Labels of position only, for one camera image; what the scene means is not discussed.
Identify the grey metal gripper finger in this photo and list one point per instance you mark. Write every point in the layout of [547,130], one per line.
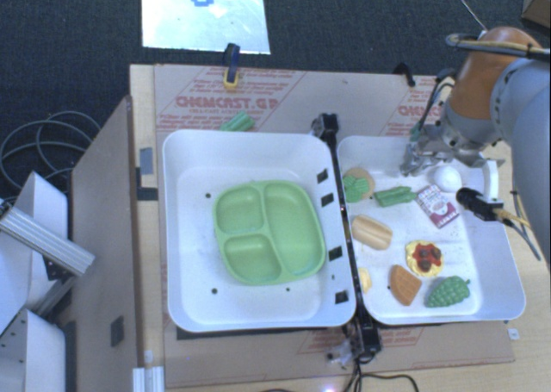
[407,162]
[422,165]

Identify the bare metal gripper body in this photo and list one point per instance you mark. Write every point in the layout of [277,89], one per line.
[443,147]

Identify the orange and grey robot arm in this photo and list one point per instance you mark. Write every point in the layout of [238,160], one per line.
[512,93]

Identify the white egg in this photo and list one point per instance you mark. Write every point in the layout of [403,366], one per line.
[446,178]

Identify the green toy beans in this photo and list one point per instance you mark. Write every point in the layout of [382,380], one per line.
[395,197]
[237,122]

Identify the pink and white carton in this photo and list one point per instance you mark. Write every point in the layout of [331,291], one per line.
[437,206]

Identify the tan round biscuit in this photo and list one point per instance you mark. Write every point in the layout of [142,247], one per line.
[363,174]

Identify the green toy lettuce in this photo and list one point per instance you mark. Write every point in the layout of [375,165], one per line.
[354,190]

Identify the tan toy bread roll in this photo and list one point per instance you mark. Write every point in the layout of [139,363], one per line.
[372,232]

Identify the yellow spaghetti with red sauce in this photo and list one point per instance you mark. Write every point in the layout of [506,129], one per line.
[424,257]

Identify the thin black and white rod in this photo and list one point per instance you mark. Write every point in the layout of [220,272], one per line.
[348,235]

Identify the white plastic tray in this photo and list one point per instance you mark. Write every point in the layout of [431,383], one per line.
[482,261]
[193,231]

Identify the orange toy bread slice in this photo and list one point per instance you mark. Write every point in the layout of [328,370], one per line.
[404,285]

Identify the small pale yellow toy food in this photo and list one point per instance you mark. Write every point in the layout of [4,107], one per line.
[365,280]

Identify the green toy grapes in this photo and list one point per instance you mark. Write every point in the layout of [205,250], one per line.
[447,292]

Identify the brown cardboard board red print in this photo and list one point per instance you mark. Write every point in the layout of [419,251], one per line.
[280,93]

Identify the green divided plate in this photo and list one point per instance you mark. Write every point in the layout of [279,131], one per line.
[275,231]

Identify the black cylinder on white bracket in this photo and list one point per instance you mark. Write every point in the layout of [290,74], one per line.
[475,203]

